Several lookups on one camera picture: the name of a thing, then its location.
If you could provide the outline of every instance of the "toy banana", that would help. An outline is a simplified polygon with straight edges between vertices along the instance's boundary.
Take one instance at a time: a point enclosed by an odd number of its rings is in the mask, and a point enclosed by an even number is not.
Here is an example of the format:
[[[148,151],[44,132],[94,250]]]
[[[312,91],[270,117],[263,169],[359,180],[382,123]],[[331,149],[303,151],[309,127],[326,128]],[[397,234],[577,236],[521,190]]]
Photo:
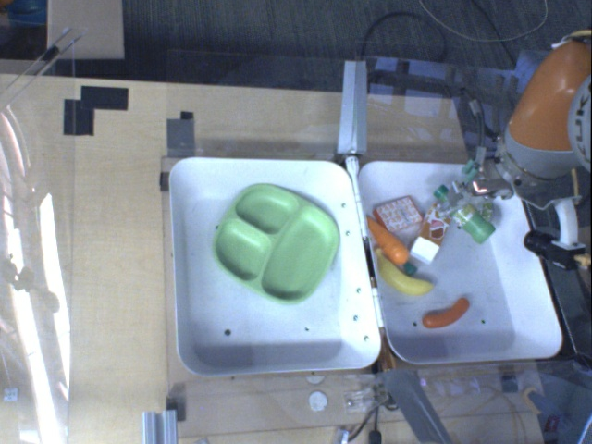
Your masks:
[[[389,261],[379,248],[375,250],[375,253],[376,259],[378,260],[378,272],[380,273],[380,277],[395,290],[404,294],[420,296],[430,292],[434,288],[434,285],[429,281],[405,275],[398,267]]]

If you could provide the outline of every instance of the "toy sausage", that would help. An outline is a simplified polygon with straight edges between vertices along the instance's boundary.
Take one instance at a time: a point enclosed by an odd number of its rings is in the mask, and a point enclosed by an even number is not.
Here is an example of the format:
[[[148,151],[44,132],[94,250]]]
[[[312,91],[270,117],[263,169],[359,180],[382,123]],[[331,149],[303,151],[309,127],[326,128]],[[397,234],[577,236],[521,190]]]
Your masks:
[[[466,298],[459,299],[450,309],[439,313],[429,313],[424,316],[422,323],[430,329],[445,327],[455,323],[469,309],[469,301]]]

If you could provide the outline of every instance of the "blue object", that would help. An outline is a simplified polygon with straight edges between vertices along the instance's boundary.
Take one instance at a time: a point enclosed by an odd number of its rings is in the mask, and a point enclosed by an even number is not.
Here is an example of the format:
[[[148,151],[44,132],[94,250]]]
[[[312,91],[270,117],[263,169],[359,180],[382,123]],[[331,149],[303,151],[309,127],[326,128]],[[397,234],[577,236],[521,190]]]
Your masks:
[[[47,24],[47,0],[15,0],[6,6],[10,25],[35,27]]]

